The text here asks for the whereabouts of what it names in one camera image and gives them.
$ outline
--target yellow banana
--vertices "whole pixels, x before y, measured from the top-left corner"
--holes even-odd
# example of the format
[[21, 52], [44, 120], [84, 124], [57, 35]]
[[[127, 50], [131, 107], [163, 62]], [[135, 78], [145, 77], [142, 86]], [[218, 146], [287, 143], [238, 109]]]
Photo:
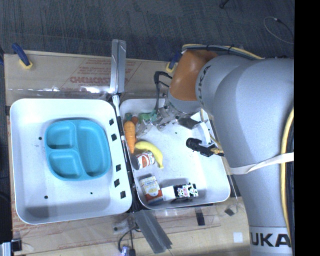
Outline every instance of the yellow banana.
[[145, 151], [151, 151], [154, 155], [154, 159], [159, 164], [159, 167], [161, 169], [164, 168], [163, 166], [163, 155], [159, 148], [157, 148], [155, 145], [148, 141], [139, 141], [134, 145], [138, 150], [145, 150]]

